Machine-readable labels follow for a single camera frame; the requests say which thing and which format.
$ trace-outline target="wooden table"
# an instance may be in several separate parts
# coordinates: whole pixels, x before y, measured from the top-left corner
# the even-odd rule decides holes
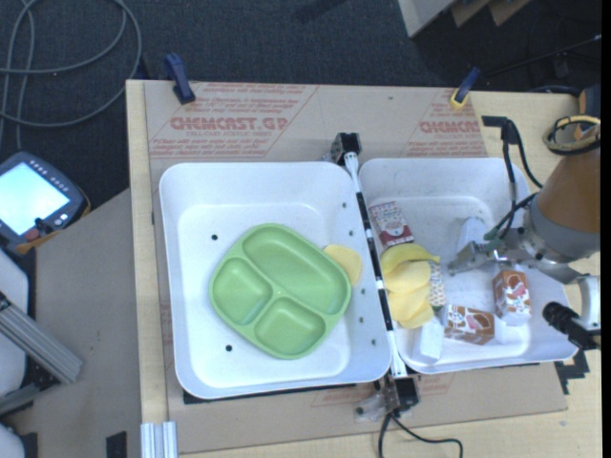
[[[541,143],[542,131],[557,118],[572,114],[577,104],[569,95],[471,93],[476,115],[509,116],[522,134],[531,170],[546,178],[558,158]],[[144,83],[127,83],[131,193],[134,223],[137,323],[140,367],[140,399],[143,423],[168,421],[166,380],[161,345],[158,303],[158,270],[151,194],[146,103]],[[482,137],[489,156],[501,155],[497,129],[483,128]],[[582,272],[600,273],[600,255],[575,263]],[[579,311],[579,292],[567,287],[570,303]],[[428,438],[452,437],[462,441],[465,456],[497,457],[595,457],[601,456],[601,370],[600,352],[587,353],[590,373],[569,384],[568,409],[539,415],[475,421],[438,427],[419,428]],[[376,456],[377,433],[315,439],[253,448],[235,448],[189,454],[206,458],[249,457],[337,457]],[[457,456],[455,445],[431,446],[414,442],[400,430],[391,430],[385,440],[385,455]]]

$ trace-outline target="blue clamp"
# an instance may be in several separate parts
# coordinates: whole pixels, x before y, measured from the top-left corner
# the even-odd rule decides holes
[[[456,110],[460,110],[467,101],[467,94],[471,90],[475,81],[479,78],[480,70],[478,67],[473,67],[467,77],[462,81],[460,87],[454,90],[450,97],[450,105]]]
[[[189,86],[189,79],[180,56],[172,52],[165,56],[165,71],[176,82],[174,93],[181,104],[195,102],[195,94]]]

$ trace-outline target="gray cable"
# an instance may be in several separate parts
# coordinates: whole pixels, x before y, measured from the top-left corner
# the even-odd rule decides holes
[[[94,111],[85,114],[81,117],[78,117],[76,119],[72,119],[72,120],[68,120],[68,121],[63,121],[63,122],[53,122],[53,123],[48,123],[48,122],[33,122],[30,120],[26,120],[23,119],[21,117],[21,112],[23,110],[23,103],[25,100],[25,93],[26,93],[26,88],[27,88],[27,82],[28,82],[28,76],[33,75],[33,74],[51,74],[51,73],[65,73],[67,71],[71,71],[71,70],[75,70],[78,68],[82,68],[85,66],[88,66],[92,63],[95,63],[97,60],[101,59],[103,56],[105,56],[106,54],[108,54],[116,45],[117,43],[120,41],[120,39],[122,38],[124,32],[125,32],[125,27],[126,27],[126,23],[127,23],[127,19],[129,17],[129,19],[131,20],[134,29],[136,31],[136,38],[137,38],[137,52],[136,52],[136,59],[135,59],[135,63],[134,66],[132,68],[132,70],[130,71],[129,77],[133,77],[136,72],[137,72],[137,68],[139,65],[139,61],[140,61],[140,57],[142,54],[142,39],[141,39],[141,33],[140,33],[140,28],[139,25],[137,23],[136,18],[134,17],[134,15],[132,14],[132,12],[127,8],[127,6],[125,5],[125,3],[122,0],[110,0],[111,2],[114,2],[116,5],[118,5],[121,10],[122,10],[122,21],[121,21],[121,26],[120,29],[115,37],[115,39],[113,40],[113,42],[106,47],[104,50],[102,50],[101,52],[99,52],[98,54],[96,54],[95,56],[86,59],[84,61],[72,64],[72,65],[67,65],[67,66],[63,66],[63,67],[58,67],[58,68],[49,68],[49,69],[37,69],[37,70],[33,70],[32,69],[32,60],[33,60],[33,52],[34,52],[34,45],[35,45],[35,32],[34,32],[34,22],[33,22],[33,16],[32,16],[32,7],[34,7],[35,5],[37,5],[38,3],[40,3],[42,0],[30,0],[29,2],[26,0],[20,0],[23,9],[21,10],[19,16],[17,17],[17,20],[13,26],[12,29],[12,34],[11,34],[11,41],[9,43],[9,50],[8,50],[8,58],[7,58],[7,65],[6,68],[0,68],[0,74],[4,74],[5,75],[5,82],[4,82],[4,96],[3,96],[3,100],[2,100],[2,104],[0,104],[0,148],[2,146],[2,136],[3,136],[3,132],[4,132],[4,124],[5,121],[10,121],[10,122],[14,122],[16,124],[17,130],[16,130],[16,135],[17,135],[17,147],[19,149],[21,149],[21,132],[20,132],[20,128],[21,126],[28,126],[28,127],[32,127],[32,128],[40,128],[40,129],[55,129],[55,128],[62,128],[62,127],[70,127],[79,123],[82,123],[86,120],[89,120],[90,118],[99,115],[101,113],[103,113],[104,111],[106,111],[111,105],[113,105],[124,93],[125,91],[125,87],[122,86],[119,91],[113,95],[111,97],[110,100],[108,100],[106,103],[104,103],[103,105],[101,105],[100,107],[98,107],[97,109],[95,109]],[[13,59],[13,55],[14,55],[14,46],[15,46],[15,39],[16,39],[16,35],[22,25],[22,22],[25,18],[25,16],[28,16],[29,19],[29,24],[30,24],[30,49],[29,49],[29,55],[28,55],[28,61],[26,64],[26,68],[24,69],[15,69],[12,67],[12,59]],[[10,78],[12,75],[21,75],[22,76],[22,85],[21,85],[21,90],[19,93],[19,97],[18,97],[18,101],[17,101],[17,114],[16,115],[10,115],[7,113],[7,103],[8,103],[8,98],[7,98],[7,94],[8,94],[8,89],[9,89],[9,83],[10,83]]]

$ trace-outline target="black floor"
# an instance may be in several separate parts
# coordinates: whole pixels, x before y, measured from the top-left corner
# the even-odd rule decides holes
[[[122,1],[137,20],[153,78],[165,78],[163,57],[177,52],[190,78],[205,81],[453,87],[477,66],[484,75],[476,90],[572,92],[600,83],[601,42],[589,41],[601,33],[602,0],[534,0],[500,27],[488,10],[460,29],[444,13],[414,38],[396,0]],[[78,63],[120,39],[86,67],[30,75],[22,100],[20,75],[11,75],[0,89],[6,101],[0,110],[36,125],[19,131],[4,120],[0,160],[21,146],[63,170],[97,207],[129,184],[124,99],[108,102],[133,70],[135,27],[128,19],[119,34],[115,0],[0,0],[0,68],[10,55],[14,69],[28,67],[30,27],[21,13],[28,3],[35,27],[32,69]],[[562,59],[492,75],[583,42]],[[57,123],[65,125],[41,127]]]

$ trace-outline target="cable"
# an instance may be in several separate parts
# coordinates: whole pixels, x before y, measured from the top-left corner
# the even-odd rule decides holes
[[[384,420],[382,421],[382,426],[380,428],[380,436],[378,437],[378,458],[384,458],[384,436],[386,434],[386,431],[389,427],[389,423],[390,420],[393,420],[399,427],[401,427],[405,432],[407,432],[411,437],[422,441],[423,443],[428,443],[430,445],[441,445],[444,443],[455,443],[458,445],[458,457],[462,458],[463,456],[463,446],[462,443],[454,438],[447,438],[447,439],[428,439],[428,438],[423,438],[422,436],[419,436],[418,434],[416,434],[415,432],[413,432],[412,430],[410,430],[409,428],[405,427],[398,419],[397,417],[392,413],[389,412],[386,416],[384,416]]]
[[[64,127],[71,127],[73,125],[85,122],[86,120],[89,120],[93,118],[94,116],[105,112],[108,108],[111,107],[111,105],[113,105],[119,98],[121,98],[121,96],[125,92],[125,87],[123,85],[108,101],[103,103],[97,109],[93,110],[92,112],[88,114],[77,117],[75,119],[61,121],[61,122],[51,122],[51,123],[50,122],[35,122],[35,121],[27,120],[21,117],[21,113],[23,111],[23,104],[25,102],[25,94],[26,94],[26,88],[27,88],[27,83],[28,83],[28,77],[30,75],[65,73],[68,71],[86,67],[88,65],[91,65],[97,62],[99,59],[106,56],[112,49],[114,49],[116,45],[118,44],[118,42],[121,40],[121,38],[123,37],[125,33],[128,18],[134,27],[134,30],[136,32],[136,40],[137,40],[136,57],[135,57],[133,68],[131,69],[128,75],[128,78],[131,78],[136,74],[138,65],[140,63],[140,58],[142,55],[141,32],[140,32],[140,28],[139,28],[136,18],[134,17],[132,12],[128,9],[128,7],[125,5],[125,3],[122,0],[109,0],[112,3],[116,4],[118,7],[120,7],[121,13],[122,13],[122,19],[121,19],[121,25],[120,25],[119,31],[109,46],[107,46],[104,50],[97,53],[96,55],[84,61],[74,63],[72,65],[67,65],[67,66],[62,66],[62,67],[57,67],[57,68],[34,69],[33,70],[32,69],[32,60],[33,60],[33,51],[35,47],[35,31],[34,31],[34,21],[33,21],[33,16],[32,16],[32,8],[35,7],[37,4],[39,4],[43,0],[29,0],[29,1],[19,0],[19,1],[22,4],[23,8],[21,12],[19,13],[19,16],[17,17],[17,20],[15,21],[13,28],[12,28],[11,40],[10,40],[9,48],[8,48],[7,64],[5,68],[0,68],[0,74],[3,74],[5,76],[4,77],[5,81],[4,81],[3,99],[2,99],[2,103],[0,104],[0,149],[2,147],[2,137],[4,133],[5,121],[10,121],[16,124],[17,147],[18,149],[21,149],[21,126],[27,126],[27,127],[39,128],[39,129],[58,129],[58,128],[64,128]],[[12,66],[15,40],[16,40],[16,36],[26,16],[28,17],[28,22],[30,26],[30,46],[29,46],[29,51],[28,51],[28,59],[27,59],[25,68],[16,69]],[[16,114],[11,115],[7,112],[7,105],[8,105],[7,95],[9,91],[9,84],[10,84],[11,76],[13,75],[22,76],[22,84],[21,84],[21,89],[19,92],[18,100],[17,100]]]

